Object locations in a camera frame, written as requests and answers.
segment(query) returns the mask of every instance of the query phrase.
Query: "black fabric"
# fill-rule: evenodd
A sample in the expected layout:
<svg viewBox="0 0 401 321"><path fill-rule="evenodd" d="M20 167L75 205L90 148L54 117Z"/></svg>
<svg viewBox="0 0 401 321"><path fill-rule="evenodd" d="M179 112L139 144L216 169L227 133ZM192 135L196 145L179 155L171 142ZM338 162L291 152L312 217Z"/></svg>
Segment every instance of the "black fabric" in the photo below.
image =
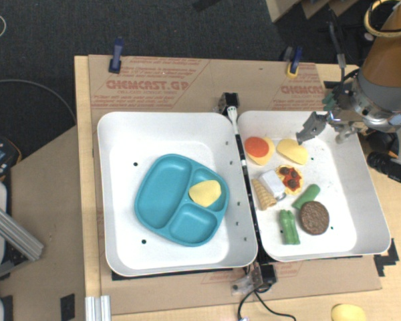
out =
<svg viewBox="0 0 401 321"><path fill-rule="evenodd" d="M287 46L300 45L302 61L336 63L326 31L327 7L307 20L297 4L272 23L265 0L217 0L196 10L199 1L0 0L0 15L7 22L0 38L0 80L37 82L75 110L74 56L111 54L117 36L124 38L124 56L273 61ZM373 1L360 0L339 17L342 25L352 25L345 35L354 58L364 48L360 28L353 25L362 23ZM51 94L28 85L0 85L0 134L24 157L72 125Z"/></svg>

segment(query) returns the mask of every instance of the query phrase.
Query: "wooden table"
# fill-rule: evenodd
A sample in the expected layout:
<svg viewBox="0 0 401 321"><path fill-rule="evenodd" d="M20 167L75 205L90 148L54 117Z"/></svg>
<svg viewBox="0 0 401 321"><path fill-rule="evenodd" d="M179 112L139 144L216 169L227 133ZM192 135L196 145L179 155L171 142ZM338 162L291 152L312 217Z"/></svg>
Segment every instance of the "wooden table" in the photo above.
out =
<svg viewBox="0 0 401 321"><path fill-rule="evenodd" d="M318 64L322 81L338 80L340 70L335 65ZM90 108L90 77L87 56L75 57L76 100L80 156L81 202L84 241L84 270L86 296L101 296L98 230L92 158L92 125ZM331 320L331 309L336 304L356 304L366 312L368 320L401 321L401 184L370 169L379 200L382 204L390 233L396 245L399 261L385 268L382 289L371 292L294 298L268 302L273 310L294 315L298 321ZM243 315L252 321L284 320L272 316L259 302L246 303ZM236 320L237 305L209 306L163 312L147 312L114 316L113 320Z"/></svg>

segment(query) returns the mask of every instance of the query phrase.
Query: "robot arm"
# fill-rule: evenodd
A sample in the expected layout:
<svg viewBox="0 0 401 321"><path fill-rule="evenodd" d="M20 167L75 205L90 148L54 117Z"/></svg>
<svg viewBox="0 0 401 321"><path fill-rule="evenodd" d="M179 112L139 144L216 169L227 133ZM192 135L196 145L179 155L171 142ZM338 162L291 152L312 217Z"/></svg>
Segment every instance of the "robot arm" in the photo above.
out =
<svg viewBox="0 0 401 321"><path fill-rule="evenodd" d="M371 26L371 13L385 1L397 1L381 30ZM398 158L373 152L368 163L401 182L401 0L378 0L364 18L376 40L360 69L344 76L325 97L324 115L315 112L296 133L299 144L317 136L326 124L338 135L337 142L357 132L379 131L398 136Z"/></svg>

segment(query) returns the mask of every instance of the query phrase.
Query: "yellow cable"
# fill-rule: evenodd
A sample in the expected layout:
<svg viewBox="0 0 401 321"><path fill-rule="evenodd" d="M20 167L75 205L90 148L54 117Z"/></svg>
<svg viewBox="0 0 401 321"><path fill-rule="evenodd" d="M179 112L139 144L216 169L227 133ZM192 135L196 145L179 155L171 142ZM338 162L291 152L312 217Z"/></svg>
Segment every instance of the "yellow cable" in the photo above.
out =
<svg viewBox="0 0 401 321"><path fill-rule="evenodd" d="M375 35L376 37L387 37L387 38L393 38L393 37L401 37L401 31L379 31L375 28L373 28L370 24L370 16L372 12L381 4L387 2L387 1L397 1L400 2L401 0L377 0L372 3L371 7L368 9L367 13L364 15L364 26L366 27L367 31L371 33L372 35Z"/></svg>

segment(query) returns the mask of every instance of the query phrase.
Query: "brown cookie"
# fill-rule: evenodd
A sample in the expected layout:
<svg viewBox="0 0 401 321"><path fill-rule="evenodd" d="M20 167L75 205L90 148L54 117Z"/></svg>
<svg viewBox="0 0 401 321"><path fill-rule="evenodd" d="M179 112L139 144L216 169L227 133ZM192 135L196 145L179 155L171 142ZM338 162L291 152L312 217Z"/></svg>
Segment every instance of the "brown cookie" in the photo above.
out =
<svg viewBox="0 0 401 321"><path fill-rule="evenodd" d="M317 201L305 203L300 209L303 229L312 235L325 233L329 225L328 210Z"/></svg>

